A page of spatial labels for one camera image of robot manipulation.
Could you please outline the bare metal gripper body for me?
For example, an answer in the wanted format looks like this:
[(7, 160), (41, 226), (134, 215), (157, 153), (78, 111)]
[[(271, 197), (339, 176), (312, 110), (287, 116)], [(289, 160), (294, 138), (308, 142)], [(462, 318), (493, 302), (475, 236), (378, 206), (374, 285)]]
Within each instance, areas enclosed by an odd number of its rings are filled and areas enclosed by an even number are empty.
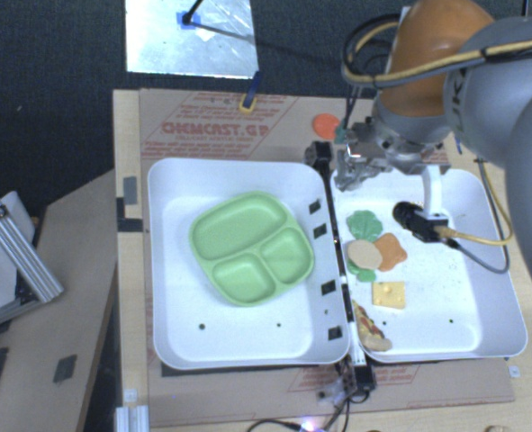
[(346, 132), (346, 152), (357, 162), (386, 157), (392, 169), (408, 176), (418, 176), (426, 167), (438, 167), (444, 174), (451, 167), (442, 141), (417, 142), (380, 121), (356, 122)]

